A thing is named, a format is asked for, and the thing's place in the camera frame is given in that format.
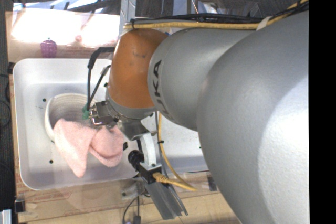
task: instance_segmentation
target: sink basin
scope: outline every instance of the sink basin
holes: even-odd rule
[[[87,170],[82,178],[74,175],[51,142],[44,125],[44,115],[50,98],[61,93],[82,93],[87,90],[88,59],[24,59],[13,70],[15,108],[18,135],[20,174],[31,189],[52,189],[110,180],[132,178],[136,175],[127,156],[138,149],[136,141],[129,141],[120,164],[109,168],[88,154]],[[98,59],[92,70],[91,89],[100,72],[110,65],[108,59]],[[107,74],[95,99],[104,100]],[[155,130],[154,117],[143,120],[150,130]],[[168,158],[177,172],[207,170],[196,132],[163,119],[162,135]]]

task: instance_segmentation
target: pink towel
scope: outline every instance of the pink towel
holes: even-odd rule
[[[94,129],[79,122],[60,119],[53,131],[57,150],[77,177],[85,173],[88,152],[108,167],[117,166],[121,161],[123,134],[117,126]]]

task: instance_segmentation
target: purple strawberry toy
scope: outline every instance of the purple strawberry toy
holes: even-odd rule
[[[57,44],[49,38],[41,43],[41,52],[43,58],[55,58]]]

